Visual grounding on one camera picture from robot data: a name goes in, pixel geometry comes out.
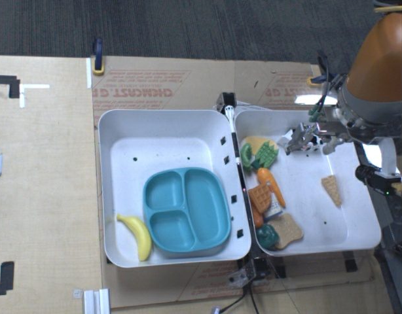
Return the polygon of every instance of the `blue and yellow clamp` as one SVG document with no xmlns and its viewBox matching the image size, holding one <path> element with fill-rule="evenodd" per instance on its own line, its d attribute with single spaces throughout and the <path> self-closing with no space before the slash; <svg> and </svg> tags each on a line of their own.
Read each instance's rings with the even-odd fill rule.
<svg viewBox="0 0 402 314">
<path fill-rule="evenodd" d="M 92 46 L 94 61 L 92 63 L 92 73 L 96 76 L 103 75 L 103 58 L 102 58 L 102 38 L 96 37 Z"/>
</svg>

